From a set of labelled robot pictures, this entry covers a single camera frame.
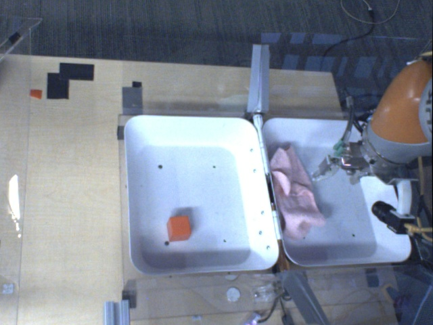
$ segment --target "white cable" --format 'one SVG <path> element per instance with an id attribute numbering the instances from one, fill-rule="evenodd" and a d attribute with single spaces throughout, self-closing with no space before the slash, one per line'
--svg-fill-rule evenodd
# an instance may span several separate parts
<path id="1" fill-rule="evenodd" d="M 365 5 L 367 5 L 369 11 L 372 10 L 370 4 L 368 4 L 368 2 L 367 2 L 366 0 L 361 0 L 361 1 L 364 2 Z M 352 14 L 351 14 L 351 13 L 350 13 L 350 12 L 349 12 L 345 7 L 344 7 L 344 6 L 343 6 L 343 0 L 340 0 L 340 6 L 341 6 L 341 8 L 343 9 L 344 13 L 347 14 L 349 17 L 351 17 L 351 18 L 354 19 L 354 20 L 357 20 L 358 22 L 364 23 L 364 24 L 375 24 L 375 25 L 377 25 L 377 24 L 383 24 L 383 23 L 386 23 L 387 21 L 393 19 L 393 17 L 394 17 L 395 14 L 397 13 L 397 10 L 398 10 L 399 5 L 400 5 L 400 0 L 397 1 L 397 4 L 396 4 L 395 9 L 394 9 L 394 12 L 392 13 L 392 15 L 391 15 L 390 17 L 386 18 L 385 20 L 382 20 L 381 22 L 371 22 L 371 21 L 369 21 L 369 20 L 362 20 L 362 19 L 359 19 L 359 18 L 355 17 L 354 15 L 352 15 Z"/>

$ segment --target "orange block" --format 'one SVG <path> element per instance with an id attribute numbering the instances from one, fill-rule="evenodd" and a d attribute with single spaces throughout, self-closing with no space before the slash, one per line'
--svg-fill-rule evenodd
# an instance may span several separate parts
<path id="1" fill-rule="evenodd" d="M 42 91 L 39 89 L 30 89 L 30 96 L 35 99 L 42 99 Z"/>
<path id="2" fill-rule="evenodd" d="M 168 240 L 185 241 L 191 236 L 191 225 L 187 215 L 171 217 L 167 223 Z"/>

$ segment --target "white tray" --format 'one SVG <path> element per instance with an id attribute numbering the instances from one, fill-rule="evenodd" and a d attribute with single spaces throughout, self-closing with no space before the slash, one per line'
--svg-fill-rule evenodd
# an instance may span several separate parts
<path id="1" fill-rule="evenodd" d="M 145 274 L 262 270 L 278 244 L 258 136 L 240 118 L 136 116 L 124 130 L 130 250 Z M 189 240 L 166 223 L 188 215 Z"/>
<path id="2" fill-rule="evenodd" d="M 341 138 L 345 121 L 274 118 L 265 123 L 263 135 L 269 158 L 278 147 L 291 145 L 311 174 Z M 352 141 L 360 135 L 352 130 Z M 304 266 L 392 263 L 410 255 L 407 235 L 391 232 L 371 212 L 375 201 L 396 206 L 392 186 L 375 177 L 363 177 L 351 185 L 339 170 L 333 177 L 313 184 L 319 210 L 326 217 L 324 227 L 314 227 L 303 240 L 284 238 L 288 257 Z"/>

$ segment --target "gray carpet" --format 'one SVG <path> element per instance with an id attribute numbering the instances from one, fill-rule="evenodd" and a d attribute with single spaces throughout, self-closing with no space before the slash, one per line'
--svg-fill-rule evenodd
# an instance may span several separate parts
<path id="1" fill-rule="evenodd" d="M 390 16 L 397 2 L 368 1 L 376 20 Z M 42 17 L 33 35 L 37 55 L 249 66 L 251 44 L 270 43 L 273 68 L 330 70 L 341 78 L 336 79 L 339 87 L 357 88 L 360 97 L 380 95 L 432 38 L 432 0 L 401 0 L 391 21 L 376 26 L 366 39 L 336 47 L 326 61 L 320 57 L 329 44 L 369 30 L 344 14 L 340 0 L 0 2 L 0 15 Z M 361 2 L 346 0 L 346 6 L 369 19 Z M 383 83 L 367 76 L 373 70 L 383 72 Z M 365 86 L 367 77 L 371 83 Z"/>

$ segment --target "pink cloth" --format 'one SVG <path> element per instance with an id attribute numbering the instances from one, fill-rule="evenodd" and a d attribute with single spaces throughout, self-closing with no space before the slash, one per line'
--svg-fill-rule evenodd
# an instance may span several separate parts
<path id="1" fill-rule="evenodd" d="M 287 150 L 278 148 L 271 159 L 271 173 L 286 236 L 300 240 L 308 234 L 311 226 L 325 225 L 325 217 L 314 199 L 310 178 L 293 147 Z"/>

